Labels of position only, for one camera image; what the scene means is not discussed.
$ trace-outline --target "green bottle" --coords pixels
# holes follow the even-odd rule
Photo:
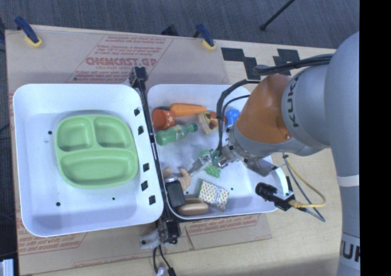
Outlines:
[[[184,138],[188,133],[193,133],[198,130],[196,123],[190,123],[189,125],[174,125],[164,131],[158,131],[156,133],[156,142],[160,146],[165,146],[170,142],[176,142]]]

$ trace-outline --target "orange cup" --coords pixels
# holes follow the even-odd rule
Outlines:
[[[175,112],[155,109],[152,112],[152,122],[155,129],[167,129],[175,125]]]

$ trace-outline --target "white plastic tray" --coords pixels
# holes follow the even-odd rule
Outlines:
[[[161,106],[169,107],[174,103],[198,104],[216,111],[216,103],[220,94],[227,89],[228,85],[156,85],[148,92],[148,105],[150,112]],[[232,98],[248,95],[249,91],[244,87],[234,90],[226,99],[225,103]],[[230,107],[242,110],[246,99],[234,101]],[[197,122],[195,115],[188,117],[177,117],[175,123],[188,124]],[[224,143],[228,134],[224,133]],[[218,144],[218,132],[213,131],[206,135],[201,128],[195,133],[189,133],[184,139],[169,143],[166,146],[158,145],[158,156],[162,169],[171,166],[173,173],[180,176],[179,167],[190,169],[196,160],[200,150],[216,149]],[[237,216],[271,212],[276,207],[271,202],[266,202],[255,193],[255,187],[259,182],[271,184],[275,187],[282,187],[280,178],[273,176],[262,177],[259,174],[247,169],[244,164],[234,162],[221,170],[220,178],[213,177],[205,171],[194,175],[191,185],[185,192],[186,198],[196,197],[201,180],[208,181],[229,191],[227,207],[224,211],[210,208],[210,211],[202,216],[181,216],[174,209],[171,211],[179,218],[185,220],[206,219],[212,217]]]
[[[125,85],[29,84],[15,92],[13,109],[21,216],[32,234],[47,237],[125,227],[160,217],[163,198],[141,100],[134,89]],[[54,133],[61,120],[77,114],[114,115],[130,126],[139,157],[136,177],[102,189],[80,189],[64,181],[57,166]],[[139,135],[140,126],[144,132]],[[144,182],[148,187],[142,190]]]

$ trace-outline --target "green divided tray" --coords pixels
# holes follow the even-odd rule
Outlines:
[[[56,129],[56,156],[64,180],[79,188],[104,188],[132,180],[139,170],[129,126],[111,115],[75,115]]]

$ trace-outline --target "toy carrot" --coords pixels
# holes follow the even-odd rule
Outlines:
[[[185,117],[206,111],[206,107],[195,104],[174,103],[171,105],[170,111],[174,111],[176,117]]]

